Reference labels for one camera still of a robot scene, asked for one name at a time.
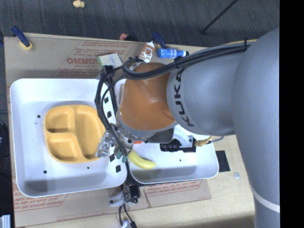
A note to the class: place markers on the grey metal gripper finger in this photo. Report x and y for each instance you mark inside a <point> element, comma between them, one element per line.
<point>101,151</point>
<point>105,138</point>

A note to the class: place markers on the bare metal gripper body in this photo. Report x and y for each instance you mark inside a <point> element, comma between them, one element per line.
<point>123,141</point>

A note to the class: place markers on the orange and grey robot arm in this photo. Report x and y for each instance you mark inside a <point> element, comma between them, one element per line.
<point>213,91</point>

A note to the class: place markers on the yellow banana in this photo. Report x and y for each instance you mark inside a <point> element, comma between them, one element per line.
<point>141,162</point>

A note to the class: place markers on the yellow divided plate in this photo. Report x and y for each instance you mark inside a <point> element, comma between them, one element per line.
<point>76,132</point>

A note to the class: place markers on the white plastic tray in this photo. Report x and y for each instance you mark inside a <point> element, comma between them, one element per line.
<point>31,127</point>
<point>180,167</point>

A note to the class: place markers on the green and white printed carton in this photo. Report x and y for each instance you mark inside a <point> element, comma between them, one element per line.
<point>109,60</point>

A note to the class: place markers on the orange and white carton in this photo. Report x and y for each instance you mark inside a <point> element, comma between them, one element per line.
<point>147,51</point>

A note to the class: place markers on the blue bottle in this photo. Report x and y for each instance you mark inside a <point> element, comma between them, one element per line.
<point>168,53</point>

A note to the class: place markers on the brown cardboard board red print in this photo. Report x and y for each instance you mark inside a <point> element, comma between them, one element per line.
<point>47,56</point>

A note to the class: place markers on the tan toy biscuit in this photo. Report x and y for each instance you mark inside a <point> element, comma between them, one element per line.
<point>78,3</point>

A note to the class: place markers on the black cylinder on white bracket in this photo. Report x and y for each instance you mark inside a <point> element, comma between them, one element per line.
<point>174,146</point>

